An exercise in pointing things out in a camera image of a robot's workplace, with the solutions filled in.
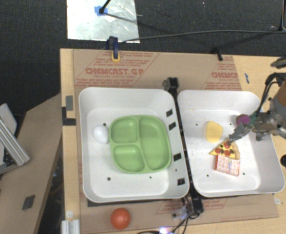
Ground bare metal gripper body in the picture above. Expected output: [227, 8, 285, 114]
[251, 112, 286, 143]

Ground purple grapes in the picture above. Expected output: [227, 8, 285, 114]
[235, 114, 252, 126]

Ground pizza slice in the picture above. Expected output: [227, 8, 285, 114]
[209, 140, 241, 161]

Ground yellow cheese wedge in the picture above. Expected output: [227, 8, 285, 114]
[205, 120, 224, 144]

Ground white plastic tray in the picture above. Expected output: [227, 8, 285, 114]
[177, 89, 286, 198]
[78, 86, 191, 203]

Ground thin black rod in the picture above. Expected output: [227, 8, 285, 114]
[170, 88, 197, 199]

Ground green divided plate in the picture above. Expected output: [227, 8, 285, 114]
[108, 115, 172, 174]

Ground brown cardboard board, red print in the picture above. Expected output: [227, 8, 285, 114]
[73, 49, 279, 234]

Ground white egg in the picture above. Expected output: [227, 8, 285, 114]
[92, 125, 110, 145]

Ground orange ball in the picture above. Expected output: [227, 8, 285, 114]
[110, 208, 132, 230]

